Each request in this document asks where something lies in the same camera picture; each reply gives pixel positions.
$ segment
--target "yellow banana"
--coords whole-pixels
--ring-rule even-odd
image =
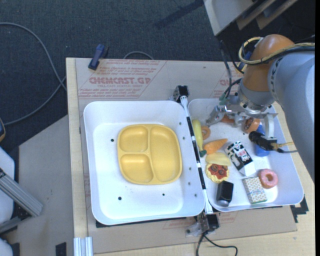
[[[197,119],[192,120],[192,129],[193,129],[196,144],[199,147],[200,157],[203,157],[207,153],[207,151],[205,151],[203,148],[204,138],[202,136],[201,123],[199,120]]]

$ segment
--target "table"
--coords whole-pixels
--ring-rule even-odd
[[[73,199],[73,225],[74,237],[86,238],[89,236],[88,216],[85,198],[85,180],[84,166],[82,158],[82,142],[79,116],[79,99],[77,84],[77,58],[66,59],[67,72],[67,93],[68,93],[68,119],[69,119],[69,137],[70,137],[70,160],[71,160],[71,178],[72,178],[72,199]],[[174,64],[179,67],[185,64],[183,71],[189,72],[192,67],[199,66],[204,70],[210,66],[208,62],[197,61],[167,61],[168,65]],[[219,78],[222,78],[224,66],[222,63],[217,65],[222,67],[216,69],[220,72]],[[279,105],[274,106],[277,110],[278,118],[281,123],[283,134],[286,141],[291,141],[288,127],[285,123],[284,114]],[[301,158],[297,154],[292,155],[294,164],[298,171],[304,193],[308,205],[308,212],[305,215],[298,216],[296,224],[297,231],[275,233],[268,235],[257,235],[250,237],[241,237],[233,239],[224,239],[217,241],[222,246],[234,245],[238,248],[239,255],[315,255],[315,186],[312,182]],[[159,246],[152,248],[142,248],[126,251],[114,251],[109,253],[99,253],[101,256],[125,256],[125,255],[195,255],[196,243],[185,243],[170,246]],[[222,249],[212,247],[208,242],[203,242],[200,248],[201,255],[211,255],[217,253],[219,255],[234,255],[232,248]]]

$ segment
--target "orange carrot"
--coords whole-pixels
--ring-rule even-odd
[[[213,154],[218,151],[227,141],[227,138],[216,139],[205,144],[203,149],[207,154]]]

